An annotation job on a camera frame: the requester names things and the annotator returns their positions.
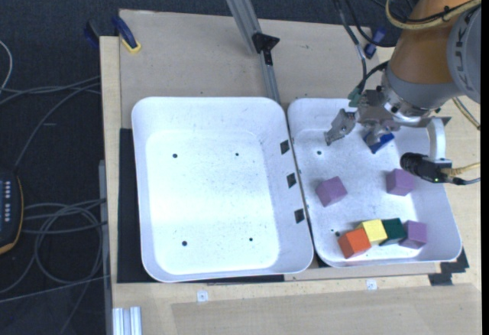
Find orange cube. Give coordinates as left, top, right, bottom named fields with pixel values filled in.
left=337, top=227, right=373, bottom=260

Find white plastic tray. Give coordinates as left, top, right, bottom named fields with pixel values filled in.
left=286, top=97, right=464, bottom=269
left=131, top=96, right=316, bottom=284

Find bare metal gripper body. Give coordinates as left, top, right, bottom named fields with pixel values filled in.
left=355, top=88, right=436, bottom=133

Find yellow cube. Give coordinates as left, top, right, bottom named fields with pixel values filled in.
left=356, top=218, right=389, bottom=246

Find blue cube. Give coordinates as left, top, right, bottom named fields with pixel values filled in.
left=362, top=131, right=396, bottom=154

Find black cylinder on white bracket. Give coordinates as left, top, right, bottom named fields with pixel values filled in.
left=400, top=115, right=454, bottom=184

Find green cube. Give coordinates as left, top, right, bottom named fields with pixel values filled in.
left=379, top=217, right=407, bottom=247

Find brown cardboard board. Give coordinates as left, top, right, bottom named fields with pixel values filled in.
left=118, top=8, right=441, bottom=282

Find purple cube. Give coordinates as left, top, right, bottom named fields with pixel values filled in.
left=398, top=220, right=429, bottom=250
left=315, top=175, right=348, bottom=208
left=384, top=167, right=416, bottom=197

